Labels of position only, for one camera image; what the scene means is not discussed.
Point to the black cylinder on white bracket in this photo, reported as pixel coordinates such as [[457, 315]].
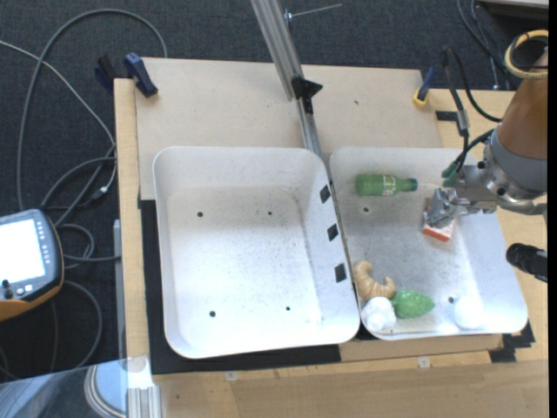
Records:
[[528, 259]]

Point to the pale wood board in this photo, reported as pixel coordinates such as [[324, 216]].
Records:
[[226, 111]]

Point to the green plastic bottle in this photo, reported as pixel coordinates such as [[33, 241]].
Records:
[[378, 184]]

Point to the white ball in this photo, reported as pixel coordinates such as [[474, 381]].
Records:
[[468, 313]]

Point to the white toy garlic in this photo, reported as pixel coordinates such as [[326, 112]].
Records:
[[378, 314]]

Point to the brown toy croissant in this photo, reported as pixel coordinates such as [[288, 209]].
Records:
[[367, 283]]

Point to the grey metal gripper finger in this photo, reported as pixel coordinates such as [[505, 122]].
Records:
[[437, 200], [444, 218]]

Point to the white plastic tray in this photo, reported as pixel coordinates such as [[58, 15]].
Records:
[[243, 259], [404, 255]]

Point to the green toy broccoli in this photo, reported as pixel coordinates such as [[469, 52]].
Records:
[[411, 305]]

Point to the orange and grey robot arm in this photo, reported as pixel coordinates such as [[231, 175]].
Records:
[[524, 116]]

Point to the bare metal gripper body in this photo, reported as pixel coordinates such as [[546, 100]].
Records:
[[483, 190]]

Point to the orange and white carton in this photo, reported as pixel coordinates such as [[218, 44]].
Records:
[[439, 233]]

